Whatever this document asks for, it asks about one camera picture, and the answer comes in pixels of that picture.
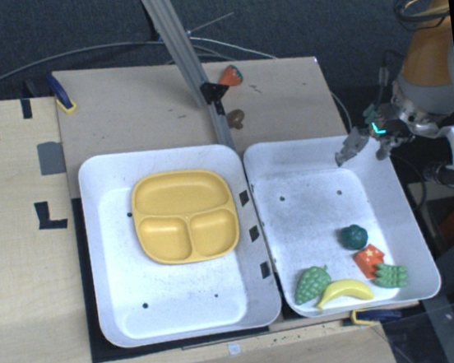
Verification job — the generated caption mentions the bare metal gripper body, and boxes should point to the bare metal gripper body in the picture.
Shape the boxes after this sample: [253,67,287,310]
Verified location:
[370,94,451,151]

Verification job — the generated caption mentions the white plastic tray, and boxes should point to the white plastic tray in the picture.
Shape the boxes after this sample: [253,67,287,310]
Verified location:
[75,133,286,353]
[240,121,445,326]

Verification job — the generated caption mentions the dark green broccoli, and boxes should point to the dark green broccoli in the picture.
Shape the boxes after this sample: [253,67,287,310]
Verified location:
[337,222,371,254]

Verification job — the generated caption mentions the orange carton with stars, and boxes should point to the orange carton with stars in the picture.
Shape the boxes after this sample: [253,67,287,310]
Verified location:
[351,241,389,283]

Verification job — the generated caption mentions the brown mushroom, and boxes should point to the brown mushroom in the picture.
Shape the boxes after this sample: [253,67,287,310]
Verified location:
[225,107,248,132]

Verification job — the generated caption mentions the green spiky toy fruit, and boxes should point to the green spiky toy fruit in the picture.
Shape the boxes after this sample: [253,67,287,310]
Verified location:
[371,258,411,292]

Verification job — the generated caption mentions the yellow banana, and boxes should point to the yellow banana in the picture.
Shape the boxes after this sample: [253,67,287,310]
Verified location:
[312,276,376,311]

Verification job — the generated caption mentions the red strawberry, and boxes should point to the red strawberry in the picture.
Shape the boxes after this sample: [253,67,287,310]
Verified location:
[215,63,245,89]

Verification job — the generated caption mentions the green grapes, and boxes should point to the green grapes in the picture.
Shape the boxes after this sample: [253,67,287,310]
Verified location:
[290,263,336,306]

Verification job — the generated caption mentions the yellow divided plate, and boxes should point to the yellow divided plate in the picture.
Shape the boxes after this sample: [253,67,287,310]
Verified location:
[127,163,244,271]

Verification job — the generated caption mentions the brown cardboard board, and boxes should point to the brown cardboard board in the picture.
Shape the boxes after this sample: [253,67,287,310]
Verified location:
[50,27,422,358]

